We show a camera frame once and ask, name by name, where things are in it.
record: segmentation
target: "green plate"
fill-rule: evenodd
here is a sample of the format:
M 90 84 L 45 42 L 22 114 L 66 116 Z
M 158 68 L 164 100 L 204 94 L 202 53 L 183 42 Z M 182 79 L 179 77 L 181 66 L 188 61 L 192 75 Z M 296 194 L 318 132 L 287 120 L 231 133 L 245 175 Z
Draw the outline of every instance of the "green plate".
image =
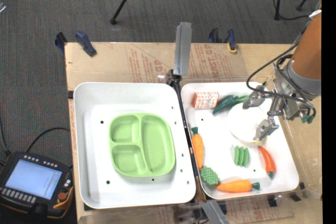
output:
M 175 165 L 171 129 L 162 117 L 149 113 L 123 114 L 110 124 L 114 168 L 133 177 L 167 174 Z

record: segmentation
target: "button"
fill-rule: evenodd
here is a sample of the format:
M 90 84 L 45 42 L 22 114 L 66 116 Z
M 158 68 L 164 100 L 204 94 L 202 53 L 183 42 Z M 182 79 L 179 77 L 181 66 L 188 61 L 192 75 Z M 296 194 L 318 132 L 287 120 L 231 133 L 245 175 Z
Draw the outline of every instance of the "button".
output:
M 60 202 L 63 202 L 68 198 L 68 195 L 66 193 L 59 193 L 57 197 Z

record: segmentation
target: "wooden table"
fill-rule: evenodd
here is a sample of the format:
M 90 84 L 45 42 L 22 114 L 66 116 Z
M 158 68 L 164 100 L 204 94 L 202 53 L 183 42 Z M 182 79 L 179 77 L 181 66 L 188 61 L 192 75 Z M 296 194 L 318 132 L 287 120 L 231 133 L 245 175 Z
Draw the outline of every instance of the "wooden table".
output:
M 68 90 L 86 81 L 102 82 L 162 82 L 167 72 L 174 68 L 175 43 L 122 43 L 92 42 L 97 54 L 89 57 L 79 43 L 65 44 L 65 64 Z M 239 44 L 237 53 L 227 51 L 227 44 L 191 44 L 189 82 L 246 81 L 255 70 L 274 59 L 290 44 Z M 267 66 L 256 74 L 254 81 L 264 82 L 274 68 Z M 312 124 L 302 124 L 300 119 L 282 122 L 287 129 L 286 138 L 303 191 L 294 196 L 278 196 L 278 206 L 267 208 L 243 204 L 240 211 L 227 212 L 231 223 L 322 223 L 322 148 L 321 148 L 321 97 L 312 102 L 317 116 Z M 120 210 L 84 210 L 78 182 L 78 159 L 74 101 L 69 98 L 72 137 L 73 171 L 77 219 L 79 223 L 178 223 L 174 207 L 122 208 Z

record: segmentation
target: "orange carrot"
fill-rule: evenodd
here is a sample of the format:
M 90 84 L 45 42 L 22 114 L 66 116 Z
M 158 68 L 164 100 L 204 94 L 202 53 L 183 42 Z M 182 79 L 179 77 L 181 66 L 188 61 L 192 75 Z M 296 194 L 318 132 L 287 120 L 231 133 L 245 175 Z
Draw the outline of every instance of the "orange carrot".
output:
M 220 184 L 216 187 L 218 190 L 226 191 L 229 193 L 245 193 L 250 191 L 252 188 L 260 189 L 260 183 L 251 183 L 248 179 L 240 179 L 227 183 Z
M 198 128 L 194 127 L 191 129 L 194 133 L 194 136 L 191 138 L 191 142 L 193 143 L 194 154 L 196 158 L 197 168 L 199 170 L 203 167 L 203 155 L 204 155 L 204 146 L 203 139 L 198 134 Z
M 273 173 L 277 170 L 275 162 L 269 152 L 262 146 L 258 146 L 264 161 L 265 161 L 265 171 L 270 178 L 273 177 Z

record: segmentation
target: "dark gray floor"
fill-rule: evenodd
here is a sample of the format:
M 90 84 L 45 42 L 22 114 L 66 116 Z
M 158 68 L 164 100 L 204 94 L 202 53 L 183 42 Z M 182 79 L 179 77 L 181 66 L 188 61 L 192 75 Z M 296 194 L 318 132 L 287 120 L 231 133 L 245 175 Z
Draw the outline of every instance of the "dark gray floor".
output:
M 192 24 L 192 42 L 208 42 L 217 27 L 225 39 L 232 28 L 238 43 L 292 43 L 308 22 L 319 0 L 127 0 L 116 25 L 110 19 L 122 0 L 0 0 L 0 117 L 11 151 L 24 151 L 40 133 L 69 127 L 64 55 L 55 47 L 62 32 L 76 41 L 78 30 L 91 41 L 174 42 L 180 22 Z M 69 133 L 52 131 L 30 150 L 71 164 Z M 0 158 L 5 153 L 0 148 Z M 28 223 L 0 207 L 0 223 Z M 74 203 L 60 221 L 76 223 Z

